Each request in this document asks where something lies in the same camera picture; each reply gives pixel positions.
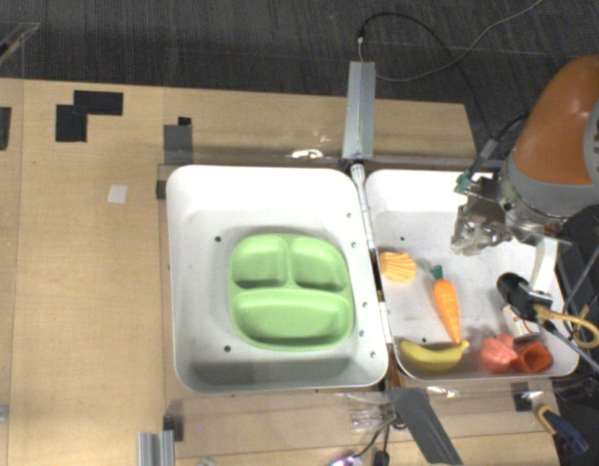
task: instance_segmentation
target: toy carrot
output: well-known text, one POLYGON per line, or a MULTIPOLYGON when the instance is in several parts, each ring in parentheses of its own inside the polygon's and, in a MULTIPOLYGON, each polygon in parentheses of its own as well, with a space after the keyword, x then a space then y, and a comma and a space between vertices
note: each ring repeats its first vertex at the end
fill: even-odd
POLYGON ((448 330, 452 341, 457 345, 461 343, 461 322, 458 311, 458 299, 454 285, 448 280, 444 280, 444 271, 442 266, 431 268, 431 274, 435 278, 433 285, 433 295, 437 302, 439 314, 448 330))

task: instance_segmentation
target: wooden table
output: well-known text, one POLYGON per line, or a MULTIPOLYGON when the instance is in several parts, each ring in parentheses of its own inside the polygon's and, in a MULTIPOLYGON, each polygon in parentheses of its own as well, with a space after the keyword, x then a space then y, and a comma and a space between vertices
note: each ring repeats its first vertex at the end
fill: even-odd
MULTIPOLYGON (((11 144, 0 151, 0 404, 10 405, 0 466, 132 465, 138 433, 158 432, 165 412, 155 196, 163 125, 191 117, 202 152, 334 154, 346 100, 0 80, 0 106, 13 108, 11 144), (74 89, 123 92, 123 115, 89 116, 87 143, 57 143, 55 106, 72 104, 74 89), (128 187, 124 204, 108 202, 115 184, 128 187)), ((458 105, 378 101, 375 143, 376 152, 413 157, 475 155, 458 105)), ((445 427, 488 430, 454 437, 466 464, 557 464, 550 436, 529 413, 451 415, 445 427)), ((324 465, 345 450, 215 460, 324 465)), ((424 464, 404 432, 392 436, 390 452, 392 466, 424 464)))

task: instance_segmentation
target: cable plug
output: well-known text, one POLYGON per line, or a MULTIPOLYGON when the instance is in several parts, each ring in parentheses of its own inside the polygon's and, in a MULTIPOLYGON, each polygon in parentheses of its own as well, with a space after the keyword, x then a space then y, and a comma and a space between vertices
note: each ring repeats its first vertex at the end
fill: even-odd
POLYGON ((389 454, 385 450, 378 450, 375 453, 373 466, 389 466, 389 454))

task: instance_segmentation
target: yellow banana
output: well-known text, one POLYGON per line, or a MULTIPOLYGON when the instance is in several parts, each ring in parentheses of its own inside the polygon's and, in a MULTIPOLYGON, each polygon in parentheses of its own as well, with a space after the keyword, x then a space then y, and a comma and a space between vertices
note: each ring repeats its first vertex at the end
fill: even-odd
POLYGON ((442 350, 428 349, 409 340, 400 343, 406 360, 427 371, 446 371, 456 366, 470 344, 463 340, 459 345, 442 350))

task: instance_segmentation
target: white cable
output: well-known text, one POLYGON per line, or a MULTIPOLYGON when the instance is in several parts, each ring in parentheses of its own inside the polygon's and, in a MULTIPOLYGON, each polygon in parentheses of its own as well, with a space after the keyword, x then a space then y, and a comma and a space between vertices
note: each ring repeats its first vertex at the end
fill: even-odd
MULTIPOLYGON (((491 29, 493 29, 494 27, 499 26, 500 24, 504 24, 504 23, 509 22, 509 21, 511 21, 513 19, 521 17, 524 14, 527 14, 531 10, 535 9, 536 7, 538 7, 543 1, 544 0, 537 0, 536 2, 534 2, 532 5, 530 5, 526 9, 524 9, 524 10, 522 10, 520 12, 517 12, 516 14, 513 14, 512 16, 504 17, 503 19, 500 19, 500 20, 498 20, 496 22, 493 22, 493 24, 490 24, 489 26, 487 26, 486 29, 480 35, 478 35, 478 37, 476 38, 476 40, 474 40, 472 42, 472 45, 470 45, 467 49, 465 49, 465 51, 463 53, 461 53, 458 57, 456 57, 451 62, 448 62, 448 63, 444 64, 443 66, 438 67, 437 69, 432 69, 431 71, 427 71, 425 73, 421 73, 421 74, 419 74, 417 76, 412 76, 410 78, 388 78, 387 76, 381 76, 379 73, 377 73, 377 78, 379 78, 380 80, 386 81, 386 82, 391 82, 391 83, 408 83, 408 82, 414 82, 415 80, 420 80, 422 78, 426 78, 426 77, 431 76, 431 75, 433 75, 435 73, 440 73, 442 71, 445 71, 449 67, 452 67, 453 65, 455 65, 458 62, 460 62, 461 60, 463 60, 468 55, 468 53, 474 49, 474 47, 484 37, 484 35, 486 33, 488 33, 491 29)), ((364 42, 363 38, 359 38, 357 40, 357 54, 359 55, 359 60, 361 62, 365 62, 364 57, 363 57, 362 52, 361 52, 361 46, 362 46, 363 42, 364 42)))

